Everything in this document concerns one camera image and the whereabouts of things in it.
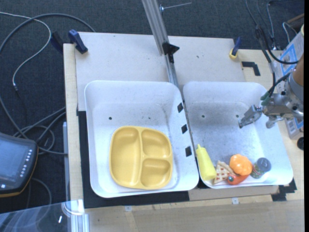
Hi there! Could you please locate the pizza slice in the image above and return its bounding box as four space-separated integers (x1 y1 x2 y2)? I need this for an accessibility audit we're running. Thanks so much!
212 160 235 185

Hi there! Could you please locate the white plastic tray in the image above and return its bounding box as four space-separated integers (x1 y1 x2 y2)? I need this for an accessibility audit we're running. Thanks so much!
182 81 294 189
84 80 200 199

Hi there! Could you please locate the small can with grey lid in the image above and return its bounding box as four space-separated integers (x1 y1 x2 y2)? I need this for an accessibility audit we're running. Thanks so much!
250 157 272 179

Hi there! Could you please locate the yellow divided plate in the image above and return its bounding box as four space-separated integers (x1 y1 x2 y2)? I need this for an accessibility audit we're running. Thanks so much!
109 125 174 190

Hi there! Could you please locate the cardboard box with blue print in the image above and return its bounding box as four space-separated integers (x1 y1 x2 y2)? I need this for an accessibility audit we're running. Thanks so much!
277 29 305 140

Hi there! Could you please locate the orange carrot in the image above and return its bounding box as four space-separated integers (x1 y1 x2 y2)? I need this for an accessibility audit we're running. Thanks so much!
226 174 250 186

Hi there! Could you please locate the yellow squeeze bottle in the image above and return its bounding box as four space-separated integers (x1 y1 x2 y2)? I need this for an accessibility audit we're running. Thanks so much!
195 144 217 181

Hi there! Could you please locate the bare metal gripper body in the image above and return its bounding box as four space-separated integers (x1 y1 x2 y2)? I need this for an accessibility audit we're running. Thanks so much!
261 90 305 120

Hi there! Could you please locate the orange bell pepper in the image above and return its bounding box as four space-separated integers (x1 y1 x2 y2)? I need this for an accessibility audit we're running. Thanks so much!
228 154 253 177

